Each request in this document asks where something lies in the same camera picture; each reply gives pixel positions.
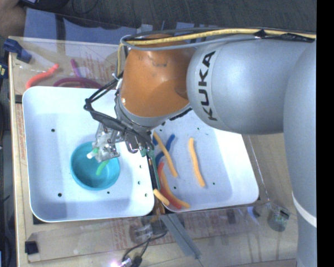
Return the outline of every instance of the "blue clamp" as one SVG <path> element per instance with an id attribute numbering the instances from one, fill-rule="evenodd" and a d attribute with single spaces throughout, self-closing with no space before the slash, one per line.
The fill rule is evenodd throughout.
<path id="1" fill-rule="evenodd" d="M 8 52 L 17 53 L 17 59 L 21 60 L 25 63 L 29 63 L 31 60 L 32 55 L 29 54 L 23 47 L 13 39 L 6 39 L 4 43 L 4 50 Z"/>

